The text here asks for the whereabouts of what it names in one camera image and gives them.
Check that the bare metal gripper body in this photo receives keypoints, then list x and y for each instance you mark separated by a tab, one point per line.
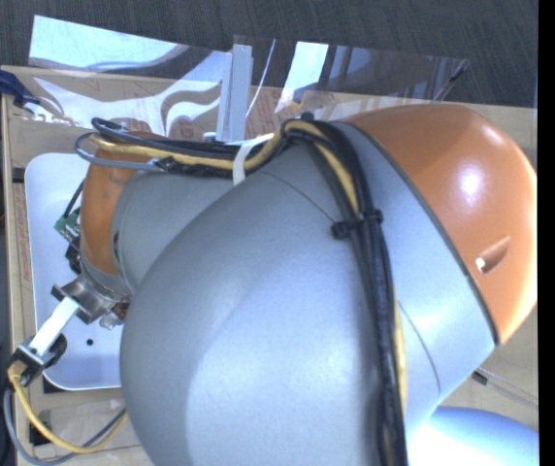
97	300

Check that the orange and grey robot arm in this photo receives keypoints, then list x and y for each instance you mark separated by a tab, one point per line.
268	309

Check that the white plastic tray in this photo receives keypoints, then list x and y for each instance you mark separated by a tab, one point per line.
54	192

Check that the black cylinder on white bracket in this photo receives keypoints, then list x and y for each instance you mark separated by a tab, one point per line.
49	328

